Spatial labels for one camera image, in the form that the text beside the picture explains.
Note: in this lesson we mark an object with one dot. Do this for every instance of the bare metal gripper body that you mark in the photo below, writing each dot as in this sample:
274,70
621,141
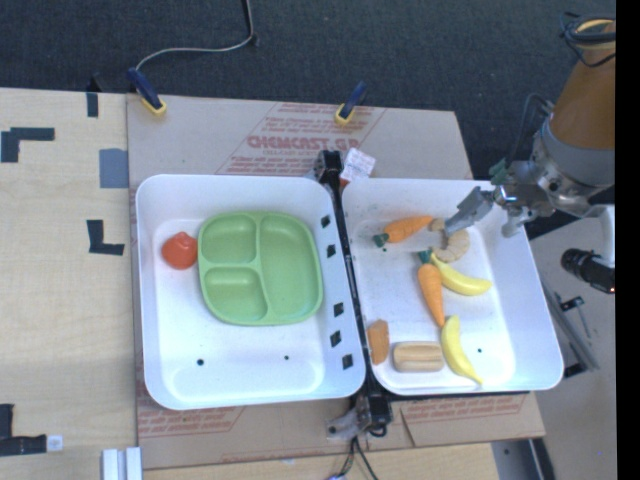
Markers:
540,190

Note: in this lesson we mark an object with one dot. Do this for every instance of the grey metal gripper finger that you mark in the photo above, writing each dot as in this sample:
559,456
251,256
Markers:
472,209
515,220

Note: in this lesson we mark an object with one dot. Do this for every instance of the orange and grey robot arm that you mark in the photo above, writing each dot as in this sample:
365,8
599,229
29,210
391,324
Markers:
585,103

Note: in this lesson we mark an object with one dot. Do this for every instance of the beige croissant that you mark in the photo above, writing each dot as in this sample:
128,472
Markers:
457,248

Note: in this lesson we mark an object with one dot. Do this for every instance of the orange carrot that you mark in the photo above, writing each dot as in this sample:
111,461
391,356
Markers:
432,285
406,228

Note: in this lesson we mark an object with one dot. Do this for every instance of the yellow banana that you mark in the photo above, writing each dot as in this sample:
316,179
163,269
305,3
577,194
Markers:
462,283
454,345

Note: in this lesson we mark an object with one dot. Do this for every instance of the white plastic tray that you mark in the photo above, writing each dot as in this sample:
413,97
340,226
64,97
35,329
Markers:
505,318
240,363

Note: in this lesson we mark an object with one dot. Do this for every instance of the white packet with red print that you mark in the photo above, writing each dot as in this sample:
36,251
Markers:
358,164

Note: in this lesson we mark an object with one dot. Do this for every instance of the thin black and white rod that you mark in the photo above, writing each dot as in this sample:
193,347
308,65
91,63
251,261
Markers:
347,268

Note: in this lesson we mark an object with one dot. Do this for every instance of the tan bread loaf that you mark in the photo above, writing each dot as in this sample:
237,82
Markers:
417,357

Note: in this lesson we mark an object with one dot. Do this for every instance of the orange wedge toy food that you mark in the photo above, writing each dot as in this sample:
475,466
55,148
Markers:
378,340

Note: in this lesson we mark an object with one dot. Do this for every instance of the green divided plate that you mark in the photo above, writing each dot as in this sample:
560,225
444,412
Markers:
287,268

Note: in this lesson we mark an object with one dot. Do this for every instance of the brown cardboard board red print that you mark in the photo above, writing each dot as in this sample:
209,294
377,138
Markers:
200,138

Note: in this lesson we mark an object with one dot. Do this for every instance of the orange rounded toy vegetable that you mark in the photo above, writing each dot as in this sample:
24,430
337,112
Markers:
179,252

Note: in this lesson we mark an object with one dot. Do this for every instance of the black cylinder on white bracket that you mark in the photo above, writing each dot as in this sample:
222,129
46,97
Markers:
590,268

